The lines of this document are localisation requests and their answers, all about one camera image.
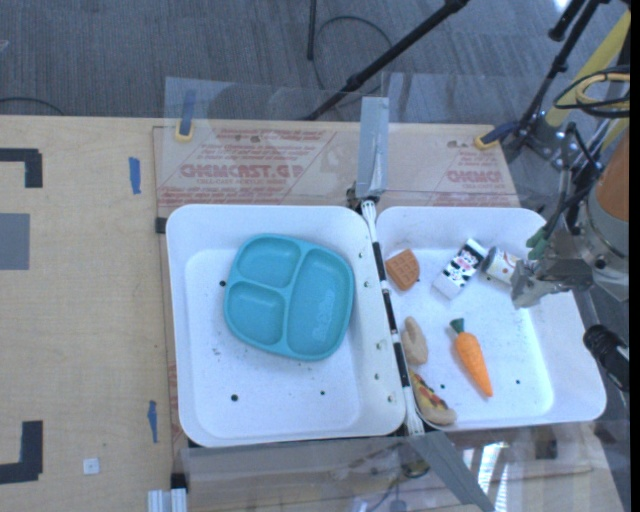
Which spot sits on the beige bread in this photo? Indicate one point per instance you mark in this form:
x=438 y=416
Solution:
x=416 y=345

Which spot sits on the brown cardboard board red print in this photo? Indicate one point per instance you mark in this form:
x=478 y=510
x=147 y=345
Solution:
x=260 y=165

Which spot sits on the pizza slice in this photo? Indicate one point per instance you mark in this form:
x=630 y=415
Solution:
x=432 y=402

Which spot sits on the blue divided plate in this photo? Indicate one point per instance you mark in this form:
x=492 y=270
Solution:
x=290 y=297

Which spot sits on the black cylinder on white bracket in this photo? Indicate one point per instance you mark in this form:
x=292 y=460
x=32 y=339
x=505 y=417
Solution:
x=606 y=350

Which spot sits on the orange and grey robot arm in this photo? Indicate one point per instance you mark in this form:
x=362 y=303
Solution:
x=614 y=185

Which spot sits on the black and white thin rod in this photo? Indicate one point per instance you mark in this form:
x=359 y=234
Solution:
x=382 y=280

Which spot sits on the brown waffle biscuit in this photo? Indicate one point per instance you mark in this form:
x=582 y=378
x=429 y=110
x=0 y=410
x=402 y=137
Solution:
x=402 y=270

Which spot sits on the small white can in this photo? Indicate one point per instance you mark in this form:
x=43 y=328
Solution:
x=500 y=264

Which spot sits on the orange carrot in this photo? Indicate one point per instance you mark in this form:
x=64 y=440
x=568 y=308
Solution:
x=472 y=357

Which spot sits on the black and white milk carton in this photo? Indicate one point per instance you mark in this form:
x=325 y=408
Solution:
x=457 y=272

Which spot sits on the white plastic tray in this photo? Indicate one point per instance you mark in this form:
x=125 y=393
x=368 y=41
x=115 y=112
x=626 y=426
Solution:
x=280 y=400
x=520 y=350

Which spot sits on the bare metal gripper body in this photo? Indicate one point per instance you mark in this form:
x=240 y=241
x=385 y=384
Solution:
x=567 y=274

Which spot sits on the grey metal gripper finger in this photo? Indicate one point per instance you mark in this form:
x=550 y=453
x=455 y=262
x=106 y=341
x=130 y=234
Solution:
x=521 y=280
x=536 y=298

